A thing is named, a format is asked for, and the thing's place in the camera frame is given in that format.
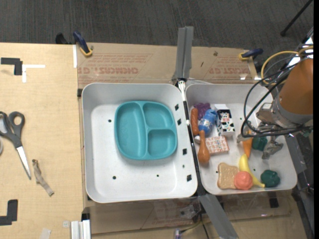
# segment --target scissors blade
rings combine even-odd
[[[18,153],[19,153],[19,157],[20,157],[21,162],[22,162],[22,164],[23,164],[23,167],[24,167],[24,169],[25,169],[25,171],[26,171],[26,174],[28,175],[29,179],[31,180],[30,168],[29,168],[28,161],[27,161],[27,159],[26,159],[26,156],[25,156],[25,152],[24,152],[23,147],[22,147],[22,146],[21,146],[21,147],[18,147],[18,148],[17,148],[17,151],[18,151]]]

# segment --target scissors handle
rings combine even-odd
[[[20,119],[21,119],[21,122],[19,124],[16,124],[14,122],[14,119],[16,117],[20,117]],[[9,122],[13,128],[14,134],[21,139],[21,132],[22,132],[22,128],[23,128],[24,123],[25,123],[24,115],[22,113],[19,113],[19,112],[12,112],[9,114]]]
[[[11,122],[8,118],[8,115],[4,112],[0,112],[0,120],[1,119],[3,120],[5,131],[3,131],[3,129],[2,130],[0,129],[0,135],[10,139],[13,142],[15,148],[21,147],[22,142],[21,142],[20,138],[17,135],[15,135],[15,133],[13,133],[11,130]],[[21,123],[18,125],[19,127],[21,127],[21,129],[16,129],[16,130],[18,130],[21,134],[22,126],[20,126],[20,125],[21,125]]]

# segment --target yellow cable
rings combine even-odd
[[[306,50],[313,50],[313,49],[314,49],[314,46],[313,46],[313,45],[308,46],[308,47],[306,47],[306,48],[301,49],[301,50],[298,52],[298,55],[301,57],[301,54],[302,54],[303,52],[305,52]]]
[[[261,68],[261,78],[263,79],[264,78],[264,70],[265,70],[265,67],[266,67],[266,65],[268,64],[268,62],[270,61],[270,60],[272,60],[274,57],[277,57],[277,56],[279,56],[279,55],[282,55],[282,54],[296,54],[296,55],[298,55],[298,52],[297,51],[290,51],[290,50],[286,50],[286,51],[281,51],[281,52],[278,52],[278,53],[276,53],[276,54],[274,54],[274,55],[272,55],[272,56],[270,56],[265,62],[264,62],[264,64],[263,64],[263,66],[262,66],[262,68]]]

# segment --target teal divided plate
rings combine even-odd
[[[115,112],[115,140],[120,153],[130,159],[169,157],[177,148],[174,117],[161,103],[125,102]]]

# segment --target dark gray carpet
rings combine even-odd
[[[194,26],[193,46],[262,48],[257,59],[263,62],[279,51],[295,50],[311,30],[314,2],[285,37],[280,35],[307,2],[0,0],[0,42],[55,43],[59,32],[73,42],[72,33],[78,30],[87,42],[176,46],[178,28]],[[309,225],[305,227],[311,235]]]

